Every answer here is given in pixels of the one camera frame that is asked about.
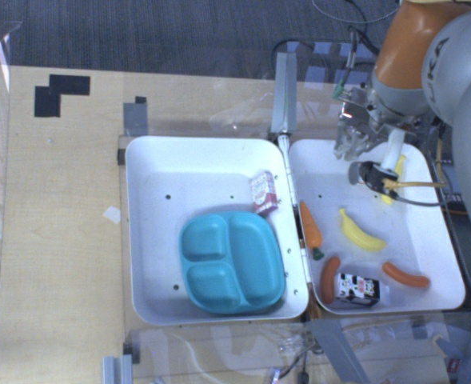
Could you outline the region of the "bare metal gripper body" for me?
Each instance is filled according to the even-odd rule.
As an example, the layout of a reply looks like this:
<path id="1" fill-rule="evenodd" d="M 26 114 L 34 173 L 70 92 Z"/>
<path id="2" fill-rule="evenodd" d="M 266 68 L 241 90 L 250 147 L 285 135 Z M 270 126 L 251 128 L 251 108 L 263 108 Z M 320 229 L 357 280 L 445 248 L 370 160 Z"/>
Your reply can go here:
<path id="1" fill-rule="evenodd" d="M 389 135 L 394 129 L 412 130 L 417 116 L 403 115 L 388 107 L 369 86 L 343 89 L 340 119 L 368 135 Z"/>

